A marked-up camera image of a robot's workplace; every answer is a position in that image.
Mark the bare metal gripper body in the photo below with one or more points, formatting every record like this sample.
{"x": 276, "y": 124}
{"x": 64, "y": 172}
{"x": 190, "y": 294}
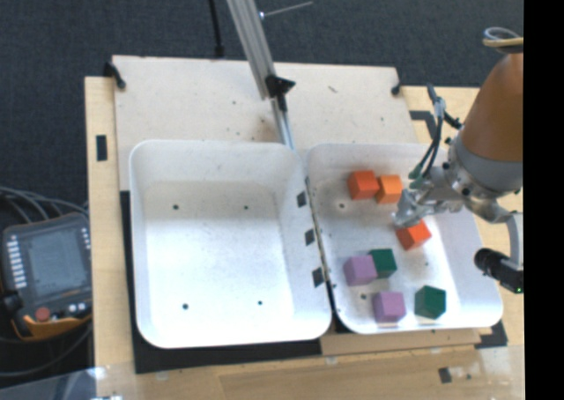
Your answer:
{"x": 458, "y": 195}

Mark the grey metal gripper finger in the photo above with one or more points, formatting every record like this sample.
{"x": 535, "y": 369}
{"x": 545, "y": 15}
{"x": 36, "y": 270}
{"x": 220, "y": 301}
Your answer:
{"x": 422, "y": 209}
{"x": 403, "y": 211}

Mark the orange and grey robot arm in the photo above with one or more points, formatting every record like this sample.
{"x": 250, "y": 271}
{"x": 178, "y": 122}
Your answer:
{"x": 498, "y": 116}

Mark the light orange cube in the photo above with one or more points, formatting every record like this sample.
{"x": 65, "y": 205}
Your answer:
{"x": 390, "y": 190}

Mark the green cube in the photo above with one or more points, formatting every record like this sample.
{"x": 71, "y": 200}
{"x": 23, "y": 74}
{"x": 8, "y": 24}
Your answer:
{"x": 429, "y": 302}
{"x": 384, "y": 261}

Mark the white plastic tray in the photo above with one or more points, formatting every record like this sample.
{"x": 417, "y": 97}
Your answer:
{"x": 458, "y": 266}
{"x": 220, "y": 248}

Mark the purple cube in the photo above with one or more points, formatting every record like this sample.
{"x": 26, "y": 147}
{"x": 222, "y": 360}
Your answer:
{"x": 359, "y": 270}
{"x": 388, "y": 306}

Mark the pale wood board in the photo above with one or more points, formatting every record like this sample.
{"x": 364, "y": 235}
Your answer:
{"x": 198, "y": 98}

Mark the black cylinder on white bracket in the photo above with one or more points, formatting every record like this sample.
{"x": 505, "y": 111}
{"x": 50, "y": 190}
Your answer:
{"x": 498, "y": 267}

